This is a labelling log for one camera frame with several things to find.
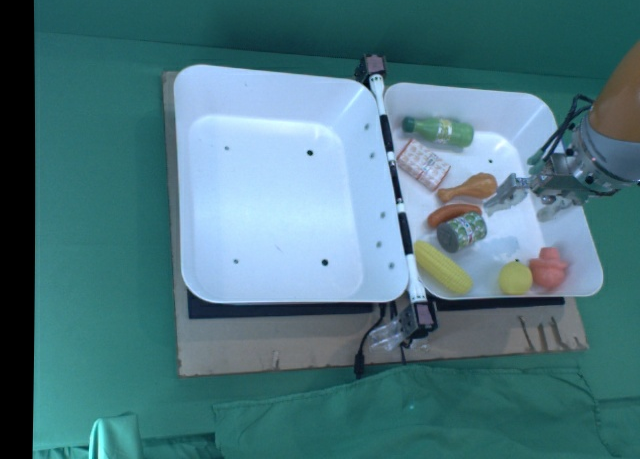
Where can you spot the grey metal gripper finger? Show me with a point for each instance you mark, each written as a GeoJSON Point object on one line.
{"type": "Point", "coordinates": [507, 194]}
{"type": "Point", "coordinates": [552, 208]}

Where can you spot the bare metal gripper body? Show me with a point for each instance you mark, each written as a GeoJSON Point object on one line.
{"type": "Point", "coordinates": [562, 179]}

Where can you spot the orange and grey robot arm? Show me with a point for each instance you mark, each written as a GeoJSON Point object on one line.
{"type": "Point", "coordinates": [616, 107]}

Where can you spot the brown chicken drumstick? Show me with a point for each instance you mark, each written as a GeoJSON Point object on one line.
{"type": "Point", "coordinates": [475, 186]}

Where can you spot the white plastic tray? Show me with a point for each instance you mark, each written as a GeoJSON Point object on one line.
{"type": "Point", "coordinates": [515, 147]}
{"type": "Point", "coordinates": [270, 197]}

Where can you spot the green can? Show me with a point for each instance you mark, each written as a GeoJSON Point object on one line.
{"type": "Point", "coordinates": [462, 232]}

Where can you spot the pink toy food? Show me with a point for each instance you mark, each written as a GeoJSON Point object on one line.
{"type": "Point", "coordinates": [548, 269]}

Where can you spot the orange sausage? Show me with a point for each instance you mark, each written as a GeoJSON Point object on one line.
{"type": "Point", "coordinates": [447, 213]}

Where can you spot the yellow lemon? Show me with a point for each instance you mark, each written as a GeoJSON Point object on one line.
{"type": "Point", "coordinates": [515, 278]}

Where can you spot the green bottle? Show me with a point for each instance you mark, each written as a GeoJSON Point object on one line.
{"type": "Point", "coordinates": [442, 132]}

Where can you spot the yellow corn cob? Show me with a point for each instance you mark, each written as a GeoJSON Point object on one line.
{"type": "Point", "coordinates": [442, 269]}

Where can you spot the thin black and white rod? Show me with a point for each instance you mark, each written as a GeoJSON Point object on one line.
{"type": "Point", "coordinates": [397, 187]}

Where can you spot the brown cardboard board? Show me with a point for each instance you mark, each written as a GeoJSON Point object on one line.
{"type": "Point", "coordinates": [280, 342]}

